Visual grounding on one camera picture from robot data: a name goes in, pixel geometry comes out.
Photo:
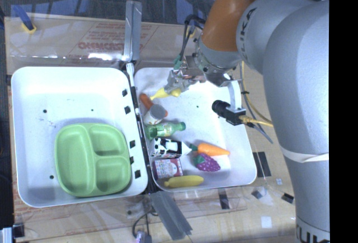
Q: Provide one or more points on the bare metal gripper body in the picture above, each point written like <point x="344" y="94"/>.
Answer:
<point x="195" y="72"/>

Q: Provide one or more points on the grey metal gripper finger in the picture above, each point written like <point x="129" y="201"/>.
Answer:
<point x="170" y="85"/>
<point x="184" y="86"/>

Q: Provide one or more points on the yellow toy squash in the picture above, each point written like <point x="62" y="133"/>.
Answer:
<point x="160" y="94"/>

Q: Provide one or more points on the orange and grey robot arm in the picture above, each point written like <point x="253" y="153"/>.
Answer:
<point x="293" y="68"/>

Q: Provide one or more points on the orange sausage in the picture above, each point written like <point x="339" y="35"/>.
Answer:
<point x="146" y="100"/>

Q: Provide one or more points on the white can grey lid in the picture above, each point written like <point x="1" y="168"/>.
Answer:
<point x="156" y="113"/>

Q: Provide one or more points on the white plastic tray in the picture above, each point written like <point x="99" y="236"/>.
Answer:
<point x="201" y="118"/>
<point x="42" y="152"/>

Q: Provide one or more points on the green plastic bottle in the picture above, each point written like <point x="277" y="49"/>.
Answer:
<point x="165" y="129"/>

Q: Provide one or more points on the black and white carton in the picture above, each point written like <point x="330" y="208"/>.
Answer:
<point x="167" y="147"/>

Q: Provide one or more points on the orange carrot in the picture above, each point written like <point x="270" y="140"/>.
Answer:
<point x="212" y="149"/>

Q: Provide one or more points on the purple grapes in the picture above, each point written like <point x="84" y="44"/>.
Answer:
<point x="208" y="164"/>

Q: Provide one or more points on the red and white carton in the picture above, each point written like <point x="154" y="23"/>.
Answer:
<point x="167" y="168"/>

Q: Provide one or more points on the yellow banana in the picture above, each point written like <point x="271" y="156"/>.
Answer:
<point x="184" y="181"/>

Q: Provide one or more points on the brown cardboard board red print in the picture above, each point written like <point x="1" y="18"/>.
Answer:
<point x="70" y="37"/>

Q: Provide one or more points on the green divided plate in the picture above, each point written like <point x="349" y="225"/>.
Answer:
<point x="72" y="158"/>

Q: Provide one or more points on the black cylinder on white bracket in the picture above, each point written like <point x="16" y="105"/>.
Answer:
<point x="228" y="113"/>

